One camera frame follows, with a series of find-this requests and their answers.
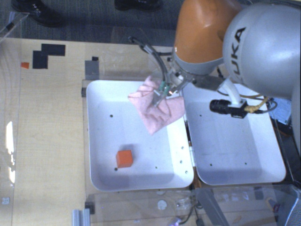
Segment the person's leg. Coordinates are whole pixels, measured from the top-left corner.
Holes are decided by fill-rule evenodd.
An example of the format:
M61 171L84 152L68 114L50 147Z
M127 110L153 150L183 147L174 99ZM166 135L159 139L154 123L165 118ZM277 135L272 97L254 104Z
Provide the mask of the person's leg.
M30 18L43 26L56 27L63 22L62 17L41 0L11 0L11 6L18 12L29 13Z
M142 11L156 11L162 6L161 0L115 0L115 8L118 10L138 9Z

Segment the towel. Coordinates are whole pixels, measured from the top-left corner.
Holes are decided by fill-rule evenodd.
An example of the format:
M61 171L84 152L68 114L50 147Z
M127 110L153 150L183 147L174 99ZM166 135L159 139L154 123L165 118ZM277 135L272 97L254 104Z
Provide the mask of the towel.
M184 98L174 97L163 99L155 107L152 104L154 90L159 83L147 77L143 85L134 93L128 95L130 102L136 107L147 131L153 135L161 128L180 119L185 113Z

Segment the carpeted floor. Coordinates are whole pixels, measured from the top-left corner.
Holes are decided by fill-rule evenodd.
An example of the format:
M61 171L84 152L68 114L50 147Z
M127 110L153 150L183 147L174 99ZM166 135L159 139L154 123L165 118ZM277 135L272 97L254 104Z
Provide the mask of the carpeted floor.
M68 41L127 43L135 36L152 45L172 46L178 13L183 0L163 0L163 8L146 13L118 11L114 0L43 0L60 12L65 23L60 28L46 28L27 19L23 37ZM8 21L10 0L0 0L0 27Z

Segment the white tray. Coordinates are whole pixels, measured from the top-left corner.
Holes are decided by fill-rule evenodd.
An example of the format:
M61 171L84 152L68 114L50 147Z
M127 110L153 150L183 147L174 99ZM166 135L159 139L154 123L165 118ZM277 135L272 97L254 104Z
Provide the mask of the white tray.
M255 95L237 85L244 95ZM244 119L213 113L213 99L226 99L215 91L192 84L183 90L186 116L198 176L209 185L280 182L286 170L269 114L248 114ZM247 100L257 105L258 100Z
M127 98L141 84L94 81L87 88L91 181L101 191L182 188L193 180L183 118L150 136ZM115 170L117 152L128 149L133 165Z

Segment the wooden surface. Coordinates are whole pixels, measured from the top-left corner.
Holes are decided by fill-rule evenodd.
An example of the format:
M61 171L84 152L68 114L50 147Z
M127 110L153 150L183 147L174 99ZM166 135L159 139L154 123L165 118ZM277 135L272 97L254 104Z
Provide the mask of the wooden surface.
M49 56L48 69L32 69L32 52L42 43L66 45L65 56ZM101 77L145 78L158 66L137 46L81 42L23 40L22 62L30 63L21 71L20 114L13 205L13 226L70 226L72 210L84 209L88 184L85 172L86 138L83 123L82 81L85 60L99 57ZM254 214L248 207L241 212L228 210L231 222L250 222ZM264 202L254 203L256 215L270 215ZM211 225L204 210L206 225ZM118 220L93 223L93 226L167 226L172 217ZM185 225L194 226L195 213Z

